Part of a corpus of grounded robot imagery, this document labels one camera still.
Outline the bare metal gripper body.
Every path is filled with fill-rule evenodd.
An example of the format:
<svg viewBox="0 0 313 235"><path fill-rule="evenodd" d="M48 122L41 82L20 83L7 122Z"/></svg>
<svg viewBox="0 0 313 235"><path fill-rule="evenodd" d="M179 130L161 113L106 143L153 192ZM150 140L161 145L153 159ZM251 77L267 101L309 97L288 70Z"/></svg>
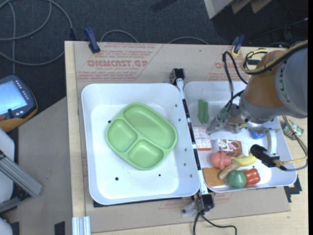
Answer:
<svg viewBox="0 0 313 235"><path fill-rule="evenodd" d="M234 133L244 128L258 134L266 132L266 127L262 123L253 122L245 113L237 104L226 105L221 109L221 121L223 125L231 127Z"/></svg>

